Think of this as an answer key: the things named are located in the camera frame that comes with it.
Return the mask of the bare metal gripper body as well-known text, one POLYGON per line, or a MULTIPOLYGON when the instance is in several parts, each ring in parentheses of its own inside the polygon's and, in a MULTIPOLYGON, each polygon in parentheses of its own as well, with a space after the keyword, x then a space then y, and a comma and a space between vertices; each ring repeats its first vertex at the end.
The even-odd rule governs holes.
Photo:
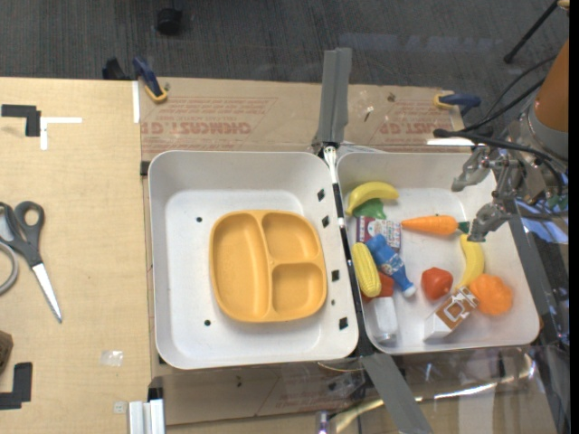
POLYGON ((557 162, 515 149, 497 148, 490 158, 497 186, 496 202, 518 200, 528 205, 549 201, 551 206, 565 198, 565 176, 557 162))

